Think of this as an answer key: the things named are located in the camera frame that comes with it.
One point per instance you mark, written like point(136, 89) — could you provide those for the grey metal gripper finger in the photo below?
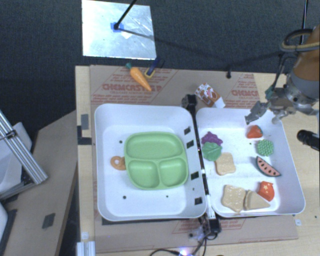
point(256, 112)
point(278, 116)

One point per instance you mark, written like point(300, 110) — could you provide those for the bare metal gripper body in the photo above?
point(280, 101)

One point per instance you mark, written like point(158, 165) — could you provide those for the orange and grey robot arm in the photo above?
point(306, 62)

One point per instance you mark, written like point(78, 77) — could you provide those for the red strawberry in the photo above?
point(254, 132)

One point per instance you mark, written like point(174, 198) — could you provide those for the green round dotted piece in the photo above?
point(265, 147)

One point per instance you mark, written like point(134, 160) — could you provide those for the white and orange carton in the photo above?
point(209, 95)

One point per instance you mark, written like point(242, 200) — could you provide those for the purple grapes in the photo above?
point(212, 137)

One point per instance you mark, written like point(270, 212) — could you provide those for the red watermelon slice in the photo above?
point(266, 167)

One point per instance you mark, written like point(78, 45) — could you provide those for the green lettuce leaf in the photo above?
point(211, 151)

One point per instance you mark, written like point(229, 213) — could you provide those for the beige bread slice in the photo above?
point(225, 164)

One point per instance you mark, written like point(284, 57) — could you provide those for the white plastic tray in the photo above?
point(112, 200)
point(245, 175)

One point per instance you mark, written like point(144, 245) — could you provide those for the thin black and white rod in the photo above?
point(200, 155)

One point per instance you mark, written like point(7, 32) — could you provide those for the beige triangular sandwich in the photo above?
point(255, 201)

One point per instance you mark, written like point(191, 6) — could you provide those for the beige toast slice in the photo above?
point(233, 198)

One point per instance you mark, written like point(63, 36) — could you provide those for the brown cardboard board red print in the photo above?
point(165, 85)

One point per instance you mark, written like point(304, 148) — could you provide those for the green divided plate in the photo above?
point(155, 160)

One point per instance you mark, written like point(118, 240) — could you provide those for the orange carrot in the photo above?
point(140, 77)

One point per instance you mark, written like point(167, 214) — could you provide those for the orange pretzel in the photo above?
point(116, 163)

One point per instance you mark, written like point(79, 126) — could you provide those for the black cylinder on white bracket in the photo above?
point(308, 138)

